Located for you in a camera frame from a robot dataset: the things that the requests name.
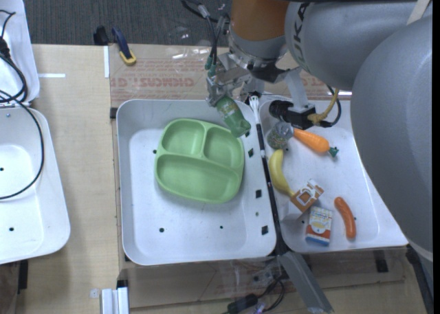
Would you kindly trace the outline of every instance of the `white strap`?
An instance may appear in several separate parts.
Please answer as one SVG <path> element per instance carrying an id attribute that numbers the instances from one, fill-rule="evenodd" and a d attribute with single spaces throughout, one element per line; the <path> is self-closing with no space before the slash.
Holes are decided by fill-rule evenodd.
<path id="1" fill-rule="evenodd" d="M 406 24 L 409 25 L 410 23 L 421 19 L 430 1 L 431 0 L 417 0 L 414 9 L 412 9 L 410 18 L 408 19 L 408 22 L 406 22 Z"/>

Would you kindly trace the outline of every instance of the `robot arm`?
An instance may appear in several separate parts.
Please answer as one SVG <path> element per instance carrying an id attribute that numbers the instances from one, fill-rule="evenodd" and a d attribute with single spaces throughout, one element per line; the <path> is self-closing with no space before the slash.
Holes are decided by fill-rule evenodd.
<path id="1" fill-rule="evenodd" d="M 208 103 L 285 80 L 307 128 L 299 69 L 351 90 L 364 167 L 433 278 L 432 2 L 407 24 L 417 1 L 232 0 L 230 51 L 208 78 Z M 276 68 L 287 50 L 299 69 Z"/>

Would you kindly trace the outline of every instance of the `blue and black clamp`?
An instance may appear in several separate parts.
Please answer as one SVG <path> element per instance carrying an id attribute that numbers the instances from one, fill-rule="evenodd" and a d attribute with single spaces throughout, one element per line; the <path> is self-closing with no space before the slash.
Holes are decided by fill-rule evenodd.
<path id="1" fill-rule="evenodd" d="M 134 65 L 136 63 L 136 56 L 129 48 L 124 34 L 117 26 L 111 28 L 111 33 L 114 35 L 116 42 L 119 45 L 119 55 L 126 65 Z"/>

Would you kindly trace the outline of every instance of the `orange carrot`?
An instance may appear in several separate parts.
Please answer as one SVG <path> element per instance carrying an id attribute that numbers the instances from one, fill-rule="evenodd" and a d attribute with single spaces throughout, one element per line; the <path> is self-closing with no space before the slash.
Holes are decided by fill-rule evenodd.
<path id="1" fill-rule="evenodd" d="M 353 217 L 353 213 L 351 212 L 349 205 L 342 197 L 336 197 L 334 203 L 336 209 L 338 209 L 339 213 L 341 213 L 342 219 L 344 220 L 346 237 L 355 238 L 356 237 L 355 218 Z"/>
<path id="2" fill-rule="evenodd" d="M 294 128 L 294 137 L 317 152 L 324 153 L 330 149 L 329 141 L 315 133 Z"/>

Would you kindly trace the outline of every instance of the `green bottle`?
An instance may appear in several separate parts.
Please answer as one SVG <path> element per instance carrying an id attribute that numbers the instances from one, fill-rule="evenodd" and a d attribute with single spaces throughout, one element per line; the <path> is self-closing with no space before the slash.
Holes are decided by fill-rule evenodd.
<path id="1" fill-rule="evenodd" d="M 250 123 L 243 117 L 239 106 L 232 98 L 222 97 L 216 108 L 234 137 L 240 137 L 250 131 Z"/>

